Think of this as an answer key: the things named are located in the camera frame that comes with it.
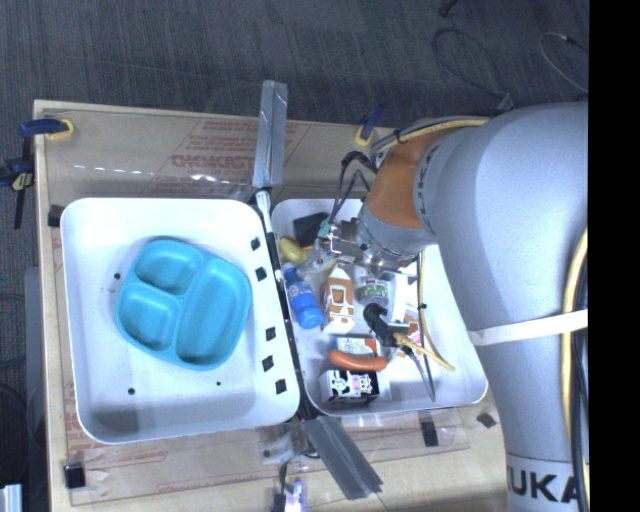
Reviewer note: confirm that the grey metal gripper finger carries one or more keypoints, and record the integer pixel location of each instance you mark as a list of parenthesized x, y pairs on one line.
[(324, 246), (311, 262)]

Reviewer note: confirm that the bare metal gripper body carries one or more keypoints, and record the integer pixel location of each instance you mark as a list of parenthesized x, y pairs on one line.
[(367, 250)]

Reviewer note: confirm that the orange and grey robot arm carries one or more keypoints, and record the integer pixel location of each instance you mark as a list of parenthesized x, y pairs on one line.
[(500, 240)]

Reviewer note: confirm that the yellow banana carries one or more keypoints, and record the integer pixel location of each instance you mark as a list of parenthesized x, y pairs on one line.
[(292, 250)]

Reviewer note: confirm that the black box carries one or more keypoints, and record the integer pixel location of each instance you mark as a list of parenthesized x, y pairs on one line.
[(307, 227)]

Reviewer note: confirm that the blue plastic bottle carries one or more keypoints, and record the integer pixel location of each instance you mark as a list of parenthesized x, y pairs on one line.
[(302, 297)]

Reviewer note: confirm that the green label can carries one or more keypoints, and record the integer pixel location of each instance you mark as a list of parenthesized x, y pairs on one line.
[(374, 290)]

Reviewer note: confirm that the white and orange carton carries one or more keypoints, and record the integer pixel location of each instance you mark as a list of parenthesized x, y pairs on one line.
[(339, 300)]

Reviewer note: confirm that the thin black and white rod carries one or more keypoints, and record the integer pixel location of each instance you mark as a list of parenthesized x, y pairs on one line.
[(280, 300)]

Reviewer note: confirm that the orange and white packet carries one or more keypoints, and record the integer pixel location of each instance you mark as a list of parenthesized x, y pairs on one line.
[(411, 332)]

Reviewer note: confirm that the orange sausage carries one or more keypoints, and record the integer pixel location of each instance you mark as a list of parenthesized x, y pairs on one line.
[(357, 361)]

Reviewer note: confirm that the black and white cow carton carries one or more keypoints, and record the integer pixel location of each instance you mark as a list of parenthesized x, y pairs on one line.
[(347, 386)]

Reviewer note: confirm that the blue divided plate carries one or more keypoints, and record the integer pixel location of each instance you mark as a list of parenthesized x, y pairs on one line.
[(185, 305)]

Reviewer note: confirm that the white plastic tray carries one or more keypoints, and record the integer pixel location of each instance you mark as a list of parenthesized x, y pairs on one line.
[(460, 385), (100, 400)]

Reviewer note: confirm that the brown cardboard board red print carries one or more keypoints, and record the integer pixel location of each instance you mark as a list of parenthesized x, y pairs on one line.
[(150, 150)]

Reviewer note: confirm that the black cylinder on white bracket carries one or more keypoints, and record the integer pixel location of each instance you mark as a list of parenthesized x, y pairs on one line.
[(378, 322)]

